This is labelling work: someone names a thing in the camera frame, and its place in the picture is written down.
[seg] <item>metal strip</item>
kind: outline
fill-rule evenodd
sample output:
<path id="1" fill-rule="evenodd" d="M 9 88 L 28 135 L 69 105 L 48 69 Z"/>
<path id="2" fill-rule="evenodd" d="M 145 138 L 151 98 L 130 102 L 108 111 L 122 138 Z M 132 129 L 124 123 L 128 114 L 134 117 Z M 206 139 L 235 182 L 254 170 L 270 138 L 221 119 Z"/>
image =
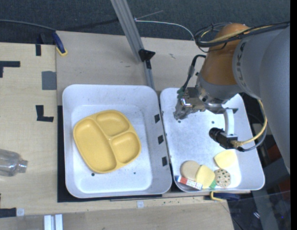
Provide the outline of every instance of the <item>metal strip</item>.
<path id="1" fill-rule="evenodd" d="M 127 0 L 110 0 L 112 6 L 116 12 L 116 15 L 119 19 L 120 25 L 125 33 L 125 36 L 129 42 L 131 50 L 137 61 L 141 61 L 139 56 L 140 49 L 144 49 L 143 43 L 139 31 L 135 25 L 134 18 L 129 9 Z M 143 62 L 144 71 L 146 77 L 146 83 L 148 86 L 154 89 L 154 80 L 152 70 L 148 68 L 147 62 Z"/>

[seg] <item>clear plastic bottle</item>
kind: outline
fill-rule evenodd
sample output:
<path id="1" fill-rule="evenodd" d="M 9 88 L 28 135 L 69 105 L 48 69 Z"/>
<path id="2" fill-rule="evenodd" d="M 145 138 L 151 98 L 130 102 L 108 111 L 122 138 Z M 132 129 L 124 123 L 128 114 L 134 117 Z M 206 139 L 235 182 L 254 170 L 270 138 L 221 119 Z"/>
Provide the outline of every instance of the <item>clear plastic bottle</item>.
<path id="1" fill-rule="evenodd" d="M 28 161 L 12 151 L 0 149 L 0 175 L 13 176 L 17 173 L 25 173 Z"/>

